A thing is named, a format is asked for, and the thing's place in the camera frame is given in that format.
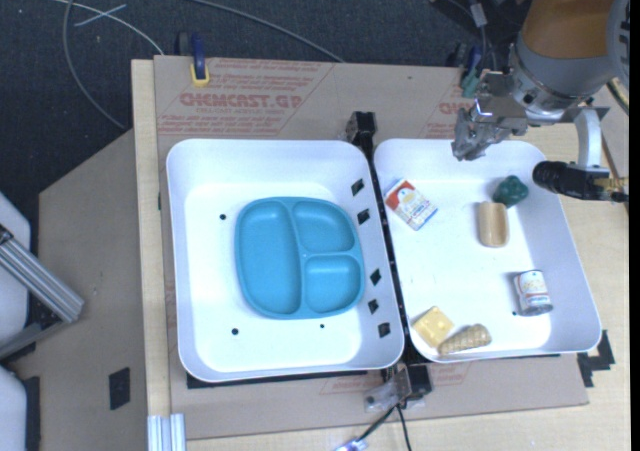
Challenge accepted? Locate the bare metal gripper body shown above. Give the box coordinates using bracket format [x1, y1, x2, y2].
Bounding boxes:
[457, 69, 565, 146]

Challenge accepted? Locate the green broccoli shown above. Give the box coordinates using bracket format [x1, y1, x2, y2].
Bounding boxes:
[491, 175, 530, 211]

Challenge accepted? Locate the beige bread bun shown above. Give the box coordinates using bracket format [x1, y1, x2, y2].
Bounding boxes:
[475, 200, 512, 249]

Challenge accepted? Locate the red and white carton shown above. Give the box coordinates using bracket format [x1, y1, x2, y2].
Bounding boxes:
[383, 177, 440, 233]

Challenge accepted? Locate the thin black and white rod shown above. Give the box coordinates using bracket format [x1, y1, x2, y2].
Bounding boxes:
[362, 134, 413, 371]

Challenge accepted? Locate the white plastic tray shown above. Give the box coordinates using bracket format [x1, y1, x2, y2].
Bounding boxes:
[372, 137, 604, 365]
[165, 138, 406, 384]

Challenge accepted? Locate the white can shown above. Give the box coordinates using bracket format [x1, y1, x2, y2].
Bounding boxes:
[512, 269, 555, 317]

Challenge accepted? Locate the brown cardboard board red print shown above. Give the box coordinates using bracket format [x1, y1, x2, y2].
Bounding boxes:
[152, 54, 591, 441]

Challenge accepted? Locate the yellow cheese slice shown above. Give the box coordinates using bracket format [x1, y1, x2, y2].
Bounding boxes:
[410, 305, 456, 346]

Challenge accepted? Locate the beige waffle cone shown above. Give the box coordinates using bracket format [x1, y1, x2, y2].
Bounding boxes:
[437, 322, 493, 357]

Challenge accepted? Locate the blue divided plate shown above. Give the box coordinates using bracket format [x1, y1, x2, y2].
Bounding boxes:
[233, 196, 365, 321]

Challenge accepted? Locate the black cylinder on white bracket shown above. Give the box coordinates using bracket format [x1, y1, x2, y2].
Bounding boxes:
[531, 106, 612, 202]

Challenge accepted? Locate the black block with thin wires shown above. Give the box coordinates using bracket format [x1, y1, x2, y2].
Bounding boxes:
[363, 363, 434, 414]
[345, 110, 377, 146]

